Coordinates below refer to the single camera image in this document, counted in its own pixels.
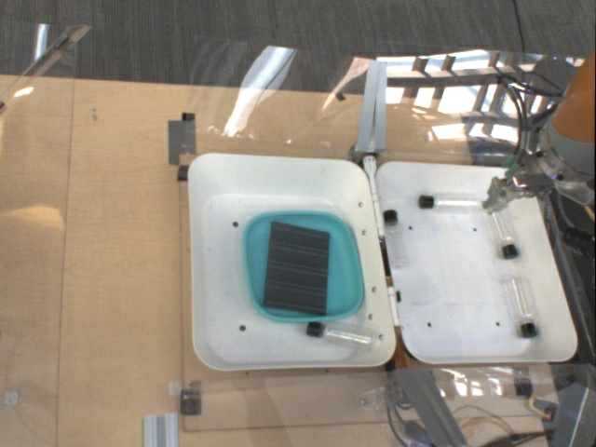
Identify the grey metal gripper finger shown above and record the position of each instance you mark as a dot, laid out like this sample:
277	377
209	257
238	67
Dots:
492	193
502	201

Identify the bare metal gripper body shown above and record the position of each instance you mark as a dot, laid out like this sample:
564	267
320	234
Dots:
570	182

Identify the clear bottle with black cap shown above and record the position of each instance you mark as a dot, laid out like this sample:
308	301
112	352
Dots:
390	216
505	235
347	334
522	303
454	201

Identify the white plastic tray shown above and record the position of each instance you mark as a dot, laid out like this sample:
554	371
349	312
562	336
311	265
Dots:
456	287
219	268

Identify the teal plate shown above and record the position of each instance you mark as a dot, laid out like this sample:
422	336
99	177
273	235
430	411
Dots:
347	268

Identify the black ribbed rectangular pad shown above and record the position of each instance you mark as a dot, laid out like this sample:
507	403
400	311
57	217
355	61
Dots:
296	268

